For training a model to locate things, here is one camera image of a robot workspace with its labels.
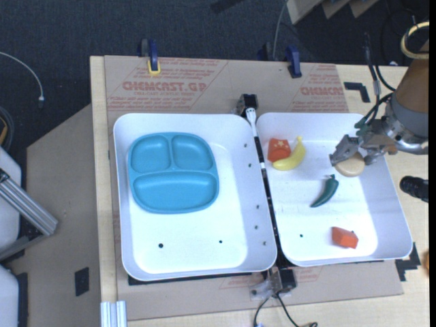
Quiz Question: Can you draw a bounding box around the green chili pepper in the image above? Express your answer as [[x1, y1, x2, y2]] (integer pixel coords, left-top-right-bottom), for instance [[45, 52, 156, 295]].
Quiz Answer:
[[309, 174, 340, 208]]

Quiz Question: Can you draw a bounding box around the yellow banana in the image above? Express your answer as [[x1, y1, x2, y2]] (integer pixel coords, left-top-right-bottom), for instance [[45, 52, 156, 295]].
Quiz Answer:
[[272, 135, 307, 172]]

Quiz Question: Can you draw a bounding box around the brown cardboard board, red print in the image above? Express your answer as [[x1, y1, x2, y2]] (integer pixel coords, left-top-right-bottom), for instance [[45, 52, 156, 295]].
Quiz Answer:
[[104, 55, 405, 322]]

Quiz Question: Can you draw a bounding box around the black cylinder on white bracket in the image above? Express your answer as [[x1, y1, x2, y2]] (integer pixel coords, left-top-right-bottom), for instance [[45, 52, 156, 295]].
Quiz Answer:
[[391, 136, 429, 204]]

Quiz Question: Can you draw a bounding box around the white plastic tray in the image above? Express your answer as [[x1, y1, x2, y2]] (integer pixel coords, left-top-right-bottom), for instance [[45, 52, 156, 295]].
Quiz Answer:
[[255, 112, 414, 268], [112, 112, 279, 281]]

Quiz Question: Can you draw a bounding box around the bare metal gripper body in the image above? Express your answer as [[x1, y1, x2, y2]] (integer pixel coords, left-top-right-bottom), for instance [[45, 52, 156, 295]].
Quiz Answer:
[[357, 117, 429, 157]]

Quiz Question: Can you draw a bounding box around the thin black and white rod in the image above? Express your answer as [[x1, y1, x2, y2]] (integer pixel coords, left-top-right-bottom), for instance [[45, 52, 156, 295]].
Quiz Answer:
[[245, 107, 281, 269]]

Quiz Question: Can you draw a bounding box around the beige round biscuit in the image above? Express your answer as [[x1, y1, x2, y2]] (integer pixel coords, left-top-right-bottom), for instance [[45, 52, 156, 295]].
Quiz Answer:
[[334, 151, 366, 178]]

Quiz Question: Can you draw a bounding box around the blue divided plate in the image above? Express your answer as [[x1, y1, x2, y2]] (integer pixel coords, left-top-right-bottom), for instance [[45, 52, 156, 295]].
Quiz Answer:
[[127, 131, 220, 215]]

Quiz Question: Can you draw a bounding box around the black block with thin wires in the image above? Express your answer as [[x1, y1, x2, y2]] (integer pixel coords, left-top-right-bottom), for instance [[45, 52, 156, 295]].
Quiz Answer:
[[250, 267, 298, 301], [234, 93, 259, 115]]

